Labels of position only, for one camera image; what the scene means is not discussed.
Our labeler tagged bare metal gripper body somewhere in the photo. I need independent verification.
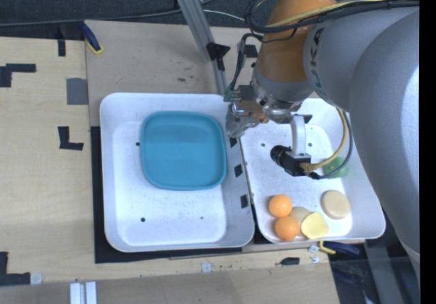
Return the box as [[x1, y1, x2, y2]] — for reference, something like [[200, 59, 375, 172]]
[[223, 85, 307, 125]]

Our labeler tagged blue plate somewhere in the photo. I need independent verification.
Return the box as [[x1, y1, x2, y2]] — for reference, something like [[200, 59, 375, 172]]
[[140, 110, 228, 192]]

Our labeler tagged white plastic tray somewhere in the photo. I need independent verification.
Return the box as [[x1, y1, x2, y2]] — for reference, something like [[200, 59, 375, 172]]
[[99, 91, 256, 254], [237, 97, 387, 245]]

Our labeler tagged orange ball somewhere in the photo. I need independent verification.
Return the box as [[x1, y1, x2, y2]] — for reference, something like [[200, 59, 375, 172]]
[[274, 215, 301, 242], [268, 194, 294, 218]]

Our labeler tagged green round toy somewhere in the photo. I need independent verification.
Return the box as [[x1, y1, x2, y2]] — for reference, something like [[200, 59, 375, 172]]
[[322, 156, 349, 179]]

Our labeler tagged tan round cracker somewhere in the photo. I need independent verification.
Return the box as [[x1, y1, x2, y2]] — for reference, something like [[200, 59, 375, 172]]
[[290, 206, 312, 226]]

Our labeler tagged pale wood board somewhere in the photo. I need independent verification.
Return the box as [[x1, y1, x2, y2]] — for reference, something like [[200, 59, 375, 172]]
[[84, 19, 366, 264]]

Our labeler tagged beige round biscuit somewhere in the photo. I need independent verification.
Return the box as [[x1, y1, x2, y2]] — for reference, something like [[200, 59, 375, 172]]
[[320, 189, 352, 221]]

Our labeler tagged yellow potato chip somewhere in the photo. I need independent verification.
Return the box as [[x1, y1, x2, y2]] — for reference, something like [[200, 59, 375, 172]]
[[300, 211, 330, 241]]

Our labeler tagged black cylinder on white bracket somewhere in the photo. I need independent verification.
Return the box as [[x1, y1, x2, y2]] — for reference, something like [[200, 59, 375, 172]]
[[270, 115, 313, 178]]

